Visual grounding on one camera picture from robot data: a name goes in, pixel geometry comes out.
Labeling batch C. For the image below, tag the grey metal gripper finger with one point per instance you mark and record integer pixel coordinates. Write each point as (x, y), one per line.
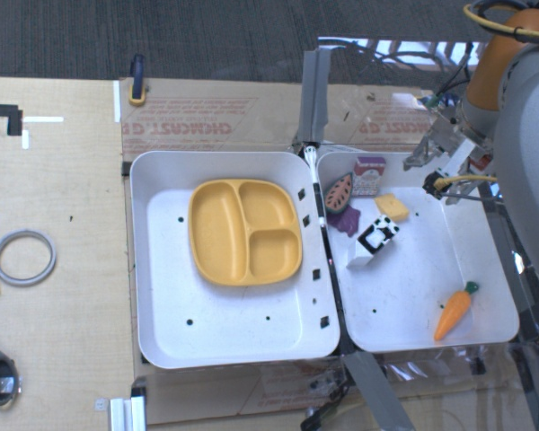
(431, 148)
(412, 160)

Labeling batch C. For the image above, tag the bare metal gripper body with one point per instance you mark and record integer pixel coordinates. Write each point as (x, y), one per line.
(449, 133)

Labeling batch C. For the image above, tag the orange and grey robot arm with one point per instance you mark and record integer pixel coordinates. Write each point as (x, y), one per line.
(521, 133)

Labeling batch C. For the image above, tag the pink and white small carton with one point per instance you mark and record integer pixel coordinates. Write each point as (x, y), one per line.
(369, 178)

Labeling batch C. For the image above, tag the yellow toy cheese wedge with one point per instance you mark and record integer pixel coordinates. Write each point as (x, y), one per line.
(393, 207)

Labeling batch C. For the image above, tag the toy watermelon slice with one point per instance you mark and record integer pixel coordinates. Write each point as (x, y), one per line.
(338, 193)

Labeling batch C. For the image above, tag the black and white milk carton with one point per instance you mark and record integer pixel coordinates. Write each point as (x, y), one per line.
(373, 240)

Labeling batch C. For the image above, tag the purple toy grapes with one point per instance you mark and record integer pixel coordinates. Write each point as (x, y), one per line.
(347, 223)

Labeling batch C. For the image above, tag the white plastic tray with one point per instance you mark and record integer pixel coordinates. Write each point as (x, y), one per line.
(233, 321)
(404, 294)

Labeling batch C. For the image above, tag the orange toy carrot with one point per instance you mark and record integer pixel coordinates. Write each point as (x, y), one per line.
(453, 314)

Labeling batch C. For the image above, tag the yellow divided plate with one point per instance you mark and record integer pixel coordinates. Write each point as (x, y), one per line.
(220, 231)

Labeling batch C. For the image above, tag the brown cardboard board, red print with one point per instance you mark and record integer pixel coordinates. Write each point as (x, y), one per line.
(206, 115)

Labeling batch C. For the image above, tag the black cylinder on white bracket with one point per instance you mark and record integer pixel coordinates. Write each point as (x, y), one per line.
(453, 162)

